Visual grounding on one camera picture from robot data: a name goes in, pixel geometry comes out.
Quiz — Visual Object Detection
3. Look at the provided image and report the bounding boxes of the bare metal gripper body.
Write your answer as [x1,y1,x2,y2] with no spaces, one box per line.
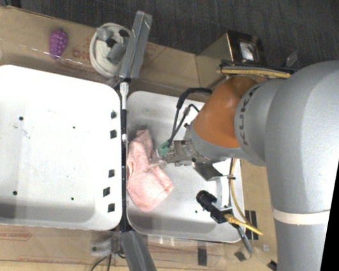
[163,137,202,171]

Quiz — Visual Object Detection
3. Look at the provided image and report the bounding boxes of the brown cardboard board red print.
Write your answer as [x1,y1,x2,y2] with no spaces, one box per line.
[0,4,314,271]

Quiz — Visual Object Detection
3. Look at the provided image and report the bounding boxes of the brown cardboard box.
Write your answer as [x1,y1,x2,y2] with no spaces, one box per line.
[190,25,269,98]

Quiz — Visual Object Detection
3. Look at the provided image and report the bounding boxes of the white plastic tray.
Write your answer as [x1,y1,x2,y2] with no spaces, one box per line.
[104,88,265,252]
[0,62,145,246]

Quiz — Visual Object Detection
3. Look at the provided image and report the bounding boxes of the purple grapes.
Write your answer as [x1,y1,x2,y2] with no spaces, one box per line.
[45,26,71,62]

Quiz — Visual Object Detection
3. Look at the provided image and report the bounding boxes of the black cylinder on white bracket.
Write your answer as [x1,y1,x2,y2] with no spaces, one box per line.
[192,171,240,227]

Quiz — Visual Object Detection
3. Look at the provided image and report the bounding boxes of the pink cloth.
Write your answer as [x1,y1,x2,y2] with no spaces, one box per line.
[117,126,184,217]

